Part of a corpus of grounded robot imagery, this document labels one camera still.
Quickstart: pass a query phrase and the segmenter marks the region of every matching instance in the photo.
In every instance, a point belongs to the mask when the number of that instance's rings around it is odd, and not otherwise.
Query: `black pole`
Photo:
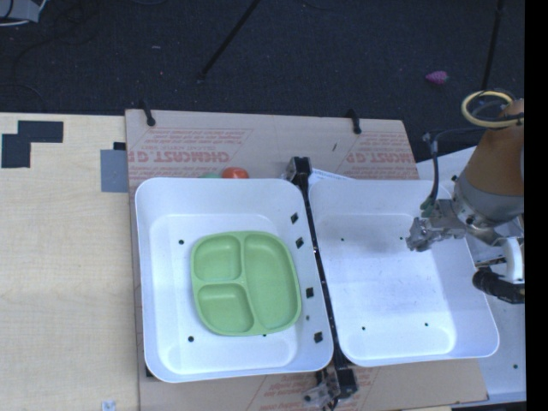
[[[217,59],[221,56],[221,54],[224,52],[224,50],[228,47],[232,39],[236,36],[238,31],[241,29],[241,27],[244,25],[244,23],[247,21],[249,16],[253,13],[255,8],[257,8],[257,5],[260,3],[261,0],[253,0],[249,8],[247,8],[244,15],[241,17],[241,19],[236,23],[236,25],[232,28],[229,35],[226,37],[226,39],[223,41],[221,46],[217,49],[217,51],[213,54],[209,62],[205,65],[205,67],[198,73],[198,82],[202,82],[206,78],[207,72],[213,67],[213,64],[217,61]]]
[[[491,73],[491,66],[493,63],[493,57],[495,55],[495,45],[497,45],[498,29],[500,27],[500,19],[503,16],[504,0],[498,0],[497,12],[495,14],[495,25],[493,26],[493,32],[491,34],[491,45],[489,47],[489,55],[487,56],[487,65],[485,66],[485,73],[483,76],[483,82],[481,83],[481,90],[487,89],[487,83],[489,81],[489,75]]]

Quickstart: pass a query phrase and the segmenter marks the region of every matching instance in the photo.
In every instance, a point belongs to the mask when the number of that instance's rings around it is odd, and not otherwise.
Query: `robotic arm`
[[[489,108],[498,111],[492,119],[483,116]],[[422,252],[435,241],[468,235],[487,247],[501,247],[506,272],[500,275],[489,266],[481,267],[473,284],[488,295],[509,303],[522,303],[524,232],[519,223],[513,222],[524,215],[524,100],[514,99],[505,92],[476,92],[462,102],[462,114],[480,127],[473,130],[485,128],[485,132],[455,179],[450,200],[437,197],[438,140],[431,141],[434,187],[421,205],[421,217],[414,219],[406,242],[411,250]]]

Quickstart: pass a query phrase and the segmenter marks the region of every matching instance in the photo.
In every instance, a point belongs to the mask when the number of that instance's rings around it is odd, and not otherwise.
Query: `brown cylinder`
[[[502,114],[524,112],[524,100],[506,107]],[[525,125],[487,129],[464,170],[468,182],[489,194],[523,196],[522,171]]]

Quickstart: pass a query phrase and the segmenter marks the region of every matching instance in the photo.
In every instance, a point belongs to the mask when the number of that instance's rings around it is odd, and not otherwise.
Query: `green plate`
[[[204,324],[220,335],[264,335],[301,314],[295,265],[283,241],[263,231],[200,238],[191,253],[194,301]]]

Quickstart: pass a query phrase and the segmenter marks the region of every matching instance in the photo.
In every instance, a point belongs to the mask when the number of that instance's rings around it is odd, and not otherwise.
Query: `black clip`
[[[152,117],[151,109],[148,107],[148,103],[146,102],[146,100],[141,99],[139,101],[139,108],[145,112],[146,124],[149,127],[153,127],[154,125],[156,125],[156,119]]]
[[[344,116],[348,119],[352,119],[354,134],[360,135],[361,134],[360,119],[358,118],[358,115],[356,114],[356,112],[352,110],[352,108],[350,108],[350,110],[348,110]]]

